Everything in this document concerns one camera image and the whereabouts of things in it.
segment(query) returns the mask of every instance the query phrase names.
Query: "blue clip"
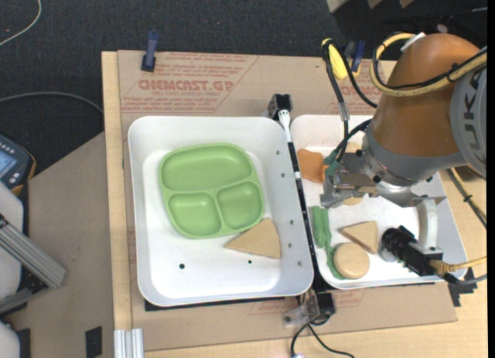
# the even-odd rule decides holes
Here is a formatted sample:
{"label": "blue clip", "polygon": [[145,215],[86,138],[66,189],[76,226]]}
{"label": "blue clip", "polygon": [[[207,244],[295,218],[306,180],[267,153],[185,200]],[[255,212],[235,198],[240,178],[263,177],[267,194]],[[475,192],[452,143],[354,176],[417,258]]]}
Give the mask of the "blue clip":
{"label": "blue clip", "polygon": [[141,69],[153,72],[155,70],[155,51],[158,44],[158,33],[153,29],[148,33],[148,42],[146,44],[146,54],[142,57]]}
{"label": "blue clip", "polygon": [[365,44],[366,42],[364,42],[363,40],[360,40],[357,43],[356,53],[354,54],[353,63],[350,68],[350,70],[352,70],[353,72],[357,72],[357,70],[359,69],[359,65],[361,64],[361,60],[363,59],[364,55]]}

